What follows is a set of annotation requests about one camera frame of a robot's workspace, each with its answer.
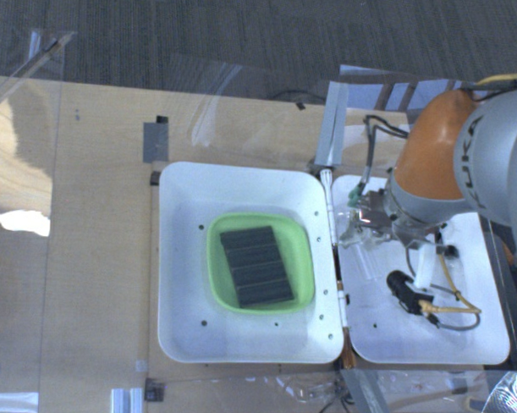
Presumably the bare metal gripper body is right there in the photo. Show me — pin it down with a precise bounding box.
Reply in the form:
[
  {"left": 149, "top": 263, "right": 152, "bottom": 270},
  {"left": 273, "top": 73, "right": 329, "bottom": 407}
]
[{"left": 358, "top": 189, "right": 443, "bottom": 252}]

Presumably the black cylinder on white bracket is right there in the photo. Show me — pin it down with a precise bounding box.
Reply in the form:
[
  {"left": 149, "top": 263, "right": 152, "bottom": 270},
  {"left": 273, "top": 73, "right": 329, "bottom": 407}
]
[{"left": 384, "top": 238, "right": 439, "bottom": 317}]

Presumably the white plastic tray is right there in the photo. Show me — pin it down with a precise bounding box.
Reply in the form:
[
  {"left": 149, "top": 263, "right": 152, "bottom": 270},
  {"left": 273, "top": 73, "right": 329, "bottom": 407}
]
[
  {"left": 152, "top": 160, "right": 351, "bottom": 370},
  {"left": 324, "top": 173, "right": 517, "bottom": 369}
]

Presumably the clear plastic bottle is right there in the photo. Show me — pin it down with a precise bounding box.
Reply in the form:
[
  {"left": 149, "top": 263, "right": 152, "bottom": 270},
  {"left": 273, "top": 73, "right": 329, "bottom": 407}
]
[{"left": 347, "top": 241, "right": 388, "bottom": 284}]

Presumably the dark grey ribbed block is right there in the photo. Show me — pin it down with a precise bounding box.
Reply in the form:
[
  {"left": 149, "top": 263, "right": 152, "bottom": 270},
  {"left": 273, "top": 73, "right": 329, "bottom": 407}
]
[{"left": 216, "top": 223, "right": 298, "bottom": 311}]

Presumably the green square bowl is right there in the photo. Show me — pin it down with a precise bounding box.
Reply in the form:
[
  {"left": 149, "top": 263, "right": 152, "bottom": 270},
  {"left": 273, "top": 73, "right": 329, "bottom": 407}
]
[{"left": 203, "top": 211, "right": 318, "bottom": 317}]

